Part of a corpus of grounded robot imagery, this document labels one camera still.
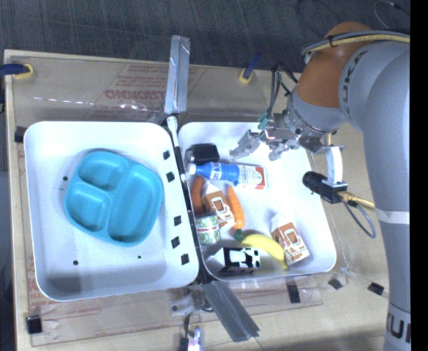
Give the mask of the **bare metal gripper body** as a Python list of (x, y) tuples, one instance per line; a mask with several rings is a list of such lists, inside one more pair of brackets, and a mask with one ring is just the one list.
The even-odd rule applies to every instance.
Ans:
[(260, 139), (267, 145), (284, 143), (317, 153), (324, 147), (322, 139), (331, 128), (317, 127), (296, 113), (263, 113), (260, 116)]

